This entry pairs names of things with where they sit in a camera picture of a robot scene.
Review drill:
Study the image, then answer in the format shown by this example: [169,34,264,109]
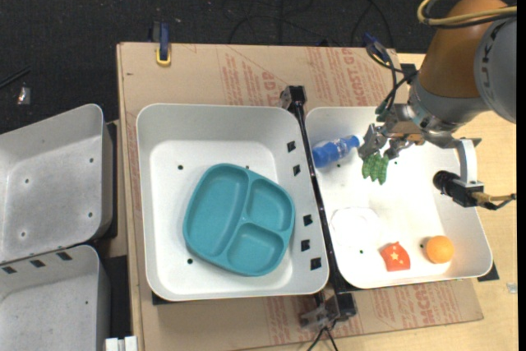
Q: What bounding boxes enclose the blue divided plate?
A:
[182,162,297,278]

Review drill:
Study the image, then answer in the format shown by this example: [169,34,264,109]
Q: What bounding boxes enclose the thin black rod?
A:
[292,102,343,294]

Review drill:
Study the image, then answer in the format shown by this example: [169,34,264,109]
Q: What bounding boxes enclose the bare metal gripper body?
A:
[376,104,427,146]

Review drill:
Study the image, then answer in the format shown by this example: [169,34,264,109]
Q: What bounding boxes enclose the brown cardboard board, red print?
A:
[116,41,485,351]

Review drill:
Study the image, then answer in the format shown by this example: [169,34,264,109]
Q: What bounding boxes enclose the green checkered toy food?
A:
[361,151,390,186]

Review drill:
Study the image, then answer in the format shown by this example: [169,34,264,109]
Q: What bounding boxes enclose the red packet with yellow stars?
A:
[379,241,412,273]

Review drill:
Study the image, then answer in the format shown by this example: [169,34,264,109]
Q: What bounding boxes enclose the blue plastic bottle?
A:
[311,134,365,169]

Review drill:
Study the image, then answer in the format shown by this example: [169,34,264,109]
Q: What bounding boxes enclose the white plastic tray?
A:
[304,105,494,290]
[135,102,330,303]

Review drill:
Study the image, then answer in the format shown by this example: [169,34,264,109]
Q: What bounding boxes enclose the white round bowl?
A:
[328,206,381,248]

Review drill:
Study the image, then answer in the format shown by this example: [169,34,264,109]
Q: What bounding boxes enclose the black cylinder on white bracket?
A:
[432,137,486,209]

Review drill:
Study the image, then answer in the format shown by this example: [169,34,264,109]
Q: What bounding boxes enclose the orange toy fruit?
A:
[425,234,456,265]

